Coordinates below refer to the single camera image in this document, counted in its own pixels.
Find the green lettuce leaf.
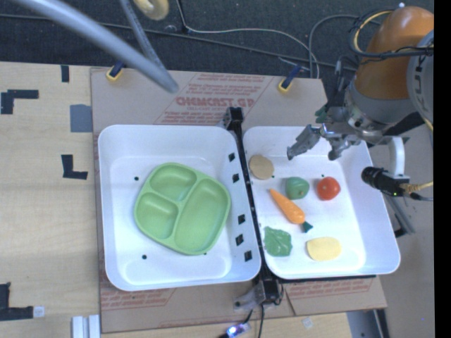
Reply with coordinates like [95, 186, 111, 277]
[263, 225, 293, 258]

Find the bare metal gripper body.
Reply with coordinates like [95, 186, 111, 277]
[319, 104, 385, 146]

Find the green divided plate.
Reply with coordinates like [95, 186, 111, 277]
[132, 162, 233, 256]

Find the white plastic tray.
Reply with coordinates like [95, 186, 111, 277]
[242, 125, 402, 280]
[97, 124, 262, 292]

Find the orange carrot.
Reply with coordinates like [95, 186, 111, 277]
[268, 187, 314, 234]

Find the tan round biscuit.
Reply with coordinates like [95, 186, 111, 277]
[248, 154, 276, 181]

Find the black cylinder on white bracket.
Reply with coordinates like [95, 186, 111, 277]
[360, 135, 412, 198]

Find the brown cardboard board red print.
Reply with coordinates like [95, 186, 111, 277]
[89, 67, 388, 334]

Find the thin black rod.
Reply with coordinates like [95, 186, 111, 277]
[236, 123, 271, 284]

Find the black block with thin wires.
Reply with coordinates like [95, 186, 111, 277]
[254, 278, 285, 306]
[222, 106, 245, 131]

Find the green bell pepper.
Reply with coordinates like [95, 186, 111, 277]
[284, 176, 311, 201]

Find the yellow potato slice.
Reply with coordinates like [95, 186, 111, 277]
[305, 236, 343, 262]

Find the red tomato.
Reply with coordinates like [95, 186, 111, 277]
[316, 176, 342, 201]

